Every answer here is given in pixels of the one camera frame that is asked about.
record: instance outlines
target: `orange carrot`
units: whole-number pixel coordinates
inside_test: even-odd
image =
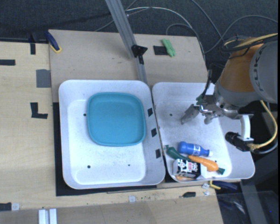
[[[198,162],[198,163],[201,163],[202,165],[204,165],[206,167],[206,169],[210,172],[219,170],[218,164],[215,161],[205,159],[205,158],[201,158],[201,157],[196,157],[196,156],[193,156],[193,155],[189,155],[188,157],[193,162]]]

